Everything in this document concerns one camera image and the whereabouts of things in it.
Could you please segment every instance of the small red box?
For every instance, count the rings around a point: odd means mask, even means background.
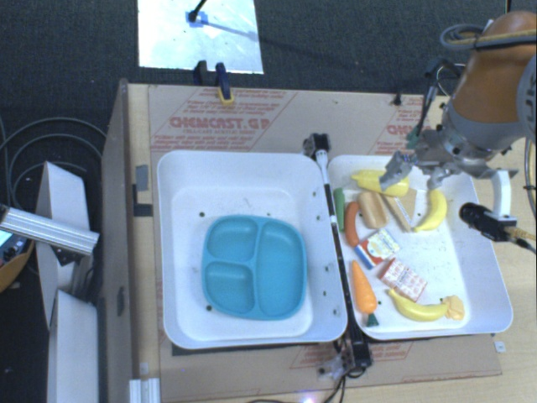
[[[427,286],[425,279],[397,259],[390,262],[388,268],[380,276],[380,280],[412,301],[417,301]]]

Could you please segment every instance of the dark floor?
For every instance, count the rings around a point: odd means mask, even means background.
[[[445,52],[440,32],[458,23],[485,24],[504,0],[254,0],[265,74],[232,75],[234,86],[422,93],[426,62]],[[537,0],[514,0],[535,12]],[[28,123],[79,118],[106,131],[120,78],[191,84],[191,73],[138,67],[137,0],[0,0],[0,117],[7,136]],[[50,122],[25,129],[9,158],[36,136],[73,133],[98,149],[101,136]],[[48,138],[17,157],[12,184],[43,160],[74,161],[91,197],[98,229],[98,160],[79,142]],[[0,202],[9,202],[0,155]],[[39,170],[24,175],[16,198],[32,210]],[[36,269],[32,260],[30,266]],[[0,294],[0,402],[45,401],[48,336],[39,278],[30,267],[20,288]]]

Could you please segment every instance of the blue divided plate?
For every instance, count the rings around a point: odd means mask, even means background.
[[[202,280],[206,299],[218,311],[258,320],[291,317],[305,297],[304,240],[276,219],[219,218],[203,245]]]

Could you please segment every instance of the orange carrot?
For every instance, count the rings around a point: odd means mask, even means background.
[[[352,283],[354,284],[354,300],[358,310],[369,315],[368,327],[378,325],[377,318],[373,315],[377,309],[377,297],[356,260],[352,261]]]
[[[359,208],[356,201],[351,201],[345,209],[345,238],[353,248],[357,247],[360,242],[356,233],[356,214]]]

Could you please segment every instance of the toy food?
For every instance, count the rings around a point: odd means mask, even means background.
[[[427,281],[398,259],[392,259],[380,280],[400,295],[417,301],[427,286]]]
[[[446,303],[421,305],[401,296],[393,288],[388,291],[388,295],[394,300],[397,310],[405,317],[414,321],[436,321],[447,313],[449,307]]]
[[[410,217],[406,213],[398,197],[382,196],[384,202],[388,205],[388,209],[395,216],[395,220],[399,223],[399,226],[403,228],[405,232],[412,231],[410,226]]]
[[[400,250],[399,244],[385,228],[360,242],[354,249],[358,258],[368,268],[372,269],[383,261],[392,259]]]
[[[415,232],[438,228],[447,215],[447,200],[442,191],[429,191],[430,210],[422,223],[414,227]]]
[[[334,190],[334,204],[336,206],[336,218],[339,231],[345,231],[345,194],[343,194],[343,188],[336,188]]]
[[[361,192],[358,195],[358,205],[360,206],[363,223],[367,228],[379,229],[388,224],[388,214],[384,208],[382,197],[377,192]]]
[[[462,321],[464,319],[465,311],[462,300],[457,296],[444,297],[442,303],[447,305],[446,317],[454,319],[455,321]]]
[[[368,315],[368,327],[377,326],[378,321],[373,314],[377,309],[377,297],[356,260],[352,261],[352,283],[354,284],[354,300],[358,310]]]
[[[386,196],[402,197],[409,190],[409,177],[403,178],[401,181],[389,186],[382,191],[378,178],[385,173],[384,170],[360,170],[351,178],[355,180],[360,188],[370,191],[376,191]]]
[[[360,242],[356,232],[356,215],[359,208],[358,203],[351,201],[345,209],[345,239],[353,248]]]

